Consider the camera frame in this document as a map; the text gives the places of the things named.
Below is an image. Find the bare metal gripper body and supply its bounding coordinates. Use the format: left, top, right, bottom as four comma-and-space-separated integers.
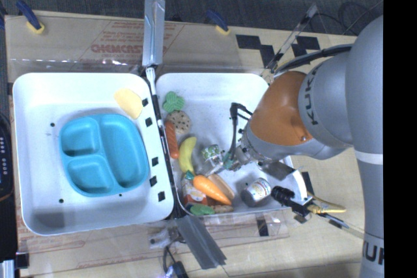
223, 142, 262, 173

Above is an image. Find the green and white small can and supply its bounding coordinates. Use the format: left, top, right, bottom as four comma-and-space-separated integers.
201, 144, 223, 163

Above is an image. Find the silver can with printed label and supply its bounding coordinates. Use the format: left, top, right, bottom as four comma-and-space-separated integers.
240, 177, 272, 208

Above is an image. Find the orange carrot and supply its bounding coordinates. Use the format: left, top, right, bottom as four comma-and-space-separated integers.
184, 171, 233, 206

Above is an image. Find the brown oblong biscuit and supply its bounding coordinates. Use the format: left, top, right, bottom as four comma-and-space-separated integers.
210, 204, 235, 214

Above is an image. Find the yellow banana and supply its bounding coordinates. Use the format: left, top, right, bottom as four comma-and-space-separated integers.
178, 136, 198, 174

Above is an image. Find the red and white carton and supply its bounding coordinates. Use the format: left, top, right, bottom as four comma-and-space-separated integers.
180, 178, 209, 207

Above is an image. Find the white plastic tray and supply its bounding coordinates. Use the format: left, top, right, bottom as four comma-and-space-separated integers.
12, 72, 175, 236
155, 72, 309, 217

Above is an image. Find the green leafy toy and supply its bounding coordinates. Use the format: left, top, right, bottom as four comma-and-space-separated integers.
190, 203, 216, 216

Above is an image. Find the brown chocolate chip biscuit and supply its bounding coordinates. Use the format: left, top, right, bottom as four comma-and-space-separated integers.
166, 109, 192, 135

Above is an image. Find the red sausage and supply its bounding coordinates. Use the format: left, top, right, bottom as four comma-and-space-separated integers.
164, 120, 180, 160

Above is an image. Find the green broccoli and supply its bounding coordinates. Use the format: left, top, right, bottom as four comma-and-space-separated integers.
162, 90, 185, 113

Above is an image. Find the pale yellow flat slice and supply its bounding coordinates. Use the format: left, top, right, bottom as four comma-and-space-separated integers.
113, 88, 143, 120

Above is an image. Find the blue divided plate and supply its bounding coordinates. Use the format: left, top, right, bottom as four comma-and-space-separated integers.
58, 113, 151, 198

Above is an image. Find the brown cardboard board, red print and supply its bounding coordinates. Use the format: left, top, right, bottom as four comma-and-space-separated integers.
3, 9, 366, 278

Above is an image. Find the black cylinder on white bracket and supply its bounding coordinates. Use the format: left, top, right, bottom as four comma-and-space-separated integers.
270, 156, 314, 224

